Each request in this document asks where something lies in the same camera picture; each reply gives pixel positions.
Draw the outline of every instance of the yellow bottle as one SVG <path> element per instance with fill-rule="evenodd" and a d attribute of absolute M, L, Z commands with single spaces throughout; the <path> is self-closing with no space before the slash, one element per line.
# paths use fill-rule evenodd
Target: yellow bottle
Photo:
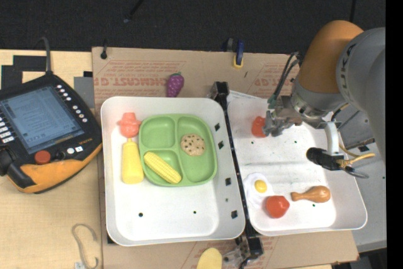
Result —
<path fill-rule="evenodd" d="M 122 180 L 126 184 L 137 184 L 144 179 L 144 171 L 141 165 L 140 152 L 137 144 L 127 139 L 123 145 Z"/>

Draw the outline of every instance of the red emergency stop button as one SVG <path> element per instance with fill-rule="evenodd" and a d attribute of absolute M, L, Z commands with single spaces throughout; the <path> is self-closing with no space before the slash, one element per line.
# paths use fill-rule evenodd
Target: red emergency stop button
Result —
<path fill-rule="evenodd" d="M 50 153 L 48 151 L 38 151 L 33 158 L 38 165 L 44 165 L 50 162 Z"/>

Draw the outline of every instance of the toy chicken drumstick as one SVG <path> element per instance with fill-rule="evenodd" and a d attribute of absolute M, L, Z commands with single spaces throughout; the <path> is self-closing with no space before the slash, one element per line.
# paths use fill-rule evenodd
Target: toy chicken drumstick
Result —
<path fill-rule="evenodd" d="M 123 144 L 122 153 L 122 180 L 126 184 L 137 184 L 144 179 L 144 171 L 140 161 L 140 152 L 137 144 L 132 141 L 139 133 L 141 121 L 136 119 L 134 112 L 126 112 L 118 121 L 120 133 L 127 138 Z"/>

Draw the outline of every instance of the red toy object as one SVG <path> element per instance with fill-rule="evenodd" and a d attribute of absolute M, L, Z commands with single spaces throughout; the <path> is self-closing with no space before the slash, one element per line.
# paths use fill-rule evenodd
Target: red toy object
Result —
<path fill-rule="evenodd" d="M 289 208 L 290 202 L 282 195 L 273 195 L 266 199 L 266 210 L 275 219 L 283 217 Z"/>
<path fill-rule="evenodd" d="M 264 134 L 263 130 L 262 130 L 262 128 L 264 126 L 264 123 L 265 123 L 265 120 L 266 119 L 264 119 L 262 117 L 256 117 L 255 120 L 253 121 L 253 123 L 252 123 L 252 134 L 255 137 L 267 137 Z"/>
<path fill-rule="evenodd" d="M 176 98 L 184 86 L 184 77 L 180 72 L 170 75 L 166 83 L 166 96 Z"/>
<path fill-rule="evenodd" d="M 118 121 L 120 133 L 126 138 L 132 138 L 139 133 L 141 121 L 136 119 L 134 112 L 126 112 L 121 120 Z"/>

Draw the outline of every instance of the yellow corn cob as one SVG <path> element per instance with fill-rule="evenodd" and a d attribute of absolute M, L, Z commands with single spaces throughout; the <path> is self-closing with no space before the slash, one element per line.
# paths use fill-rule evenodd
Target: yellow corn cob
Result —
<path fill-rule="evenodd" d="M 182 180 L 181 175 L 170 164 L 153 152 L 146 152 L 144 163 L 168 183 L 178 184 Z"/>

